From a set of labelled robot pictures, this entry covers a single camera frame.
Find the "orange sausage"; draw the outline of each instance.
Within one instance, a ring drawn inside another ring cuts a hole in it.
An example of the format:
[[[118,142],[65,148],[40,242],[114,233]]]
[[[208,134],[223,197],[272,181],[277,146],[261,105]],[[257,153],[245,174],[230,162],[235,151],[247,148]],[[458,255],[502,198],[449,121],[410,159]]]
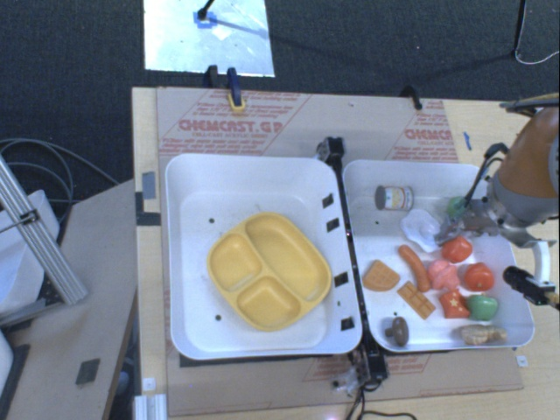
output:
[[[428,278],[428,271],[424,267],[420,257],[406,244],[399,247],[399,255],[410,266],[414,276],[416,277],[416,286],[421,292],[430,290],[430,279]]]

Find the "tomato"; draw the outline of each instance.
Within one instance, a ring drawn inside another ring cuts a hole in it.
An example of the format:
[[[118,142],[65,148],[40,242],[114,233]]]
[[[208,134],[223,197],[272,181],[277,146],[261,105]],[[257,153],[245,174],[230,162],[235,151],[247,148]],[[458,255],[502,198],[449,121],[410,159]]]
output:
[[[472,252],[473,245],[463,236],[458,236],[444,243],[441,256],[452,263],[459,263],[466,260]]]
[[[439,302],[444,307],[446,319],[465,319],[471,315],[466,307],[465,298],[458,290],[450,290],[439,298]]]
[[[488,291],[494,286],[494,274],[483,262],[471,264],[466,269],[465,286],[470,291]]]

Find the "can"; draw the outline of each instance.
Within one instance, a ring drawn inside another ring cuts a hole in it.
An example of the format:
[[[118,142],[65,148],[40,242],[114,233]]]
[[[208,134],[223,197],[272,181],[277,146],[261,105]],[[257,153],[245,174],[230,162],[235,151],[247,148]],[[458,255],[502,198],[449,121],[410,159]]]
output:
[[[375,206],[378,210],[409,211],[414,202],[412,188],[409,186],[382,186],[375,190]]]

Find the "wooden table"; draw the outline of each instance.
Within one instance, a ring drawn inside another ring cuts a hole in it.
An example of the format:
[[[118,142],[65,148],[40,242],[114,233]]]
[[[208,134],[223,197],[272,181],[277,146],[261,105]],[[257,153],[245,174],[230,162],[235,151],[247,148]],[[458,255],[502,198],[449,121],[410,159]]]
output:
[[[507,114],[493,101],[444,101],[444,108],[459,161],[477,166],[488,145],[496,142],[511,144],[528,120],[520,115]],[[136,191],[141,192],[141,177],[145,170],[158,169],[156,90],[134,89],[133,112]],[[471,149],[467,148],[464,132],[470,137]],[[160,211],[158,192],[155,197],[144,200],[143,210],[147,213]],[[532,233],[557,240],[557,221],[534,227]],[[151,378],[144,382],[148,386],[144,386],[143,394],[153,396],[165,394],[167,390],[161,232],[150,226],[140,226],[137,241],[142,244],[138,250],[141,369],[144,377]],[[514,253],[519,267],[533,269],[533,257],[529,251],[515,249]],[[551,280],[558,285],[558,244],[551,249],[551,262]],[[516,351],[528,363],[521,369],[523,390],[369,402],[367,409],[387,413],[406,411],[419,419],[550,418],[559,407],[556,396],[560,389],[558,312],[549,307],[531,306],[531,310],[535,319],[535,337]],[[342,419],[348,410],[348,404],[335,404],[196,417],[222,420]]]

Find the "toy food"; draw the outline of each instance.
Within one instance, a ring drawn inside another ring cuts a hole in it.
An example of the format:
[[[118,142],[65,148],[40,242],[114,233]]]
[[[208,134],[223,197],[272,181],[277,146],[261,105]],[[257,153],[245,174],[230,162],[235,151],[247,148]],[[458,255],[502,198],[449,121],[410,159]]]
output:
[[[418,257],[417,253],[406,244],[399,247],[399,255],[410,266],[414,276],[416,277],[416,286],[421,292],[430,290],[430,279],[428,278],[428,271],[424,264]]]
[[[471,317],[477,320],[490,320],[498,311],[498,301],[484,295],[470,296],[466,300],[466,306]]]
[[[466,260],[472,252],[473,245],[465,237],[458,236],[444,243],[441,256],[452,263],[459,263]]]
[[[428,268],[428,278],[434,290],[446,288],[451,291],[461,283],[457,276],[457,266],[446,260],[436,260]]]
[[[434,304],[412,282],[405,283],[397,292],[422,319],[427,319],[436,310]]]
[[[400,276],[381,260],[375,260],[361,281],[371,291],[388,291],[399,283]]]
[[[439,302],[444,307],[446,319],[465,319],[471,313],[466,307],[465,298],[458,290],[450,290],[439,298]]]
[[[465,286],[470,291],[488,291],[494,286],[494,274],[483,262],[471,264],[466,269]]]
[[[385,330],[385,336],[395,338],[396,344],[400,347],[406,346],[409,341],[409,326],[406,320],[400,316],[394,318],[391,327]]]
[[[469,346],[479,346],[493,340],[506,340],[508,332],[493,325],[466,325],[460,328],[461,338]]]

